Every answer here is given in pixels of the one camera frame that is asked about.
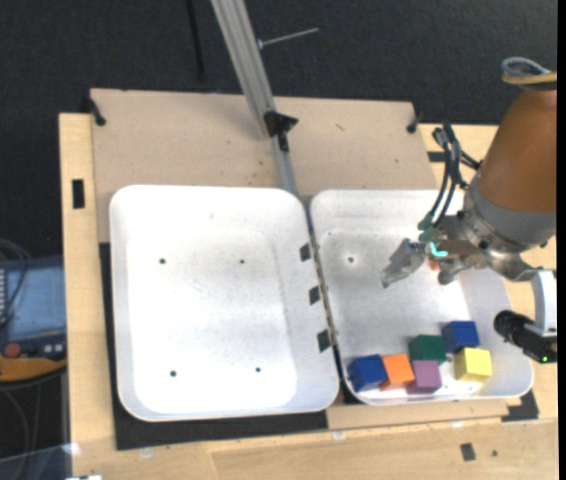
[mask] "blue box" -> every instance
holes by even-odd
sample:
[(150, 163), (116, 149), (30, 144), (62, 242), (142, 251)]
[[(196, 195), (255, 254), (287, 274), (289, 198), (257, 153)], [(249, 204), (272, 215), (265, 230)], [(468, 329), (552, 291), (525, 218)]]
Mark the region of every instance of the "blue box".
[(354, 391), (378, 387), (387, 381), (387, 371), (380, 354), (359, 357), (347, 367)]
[(473, 320), (453, 320), (441, 330), (445, 349), (456, 354), (464, 347), (478, 347), (479, 333)]

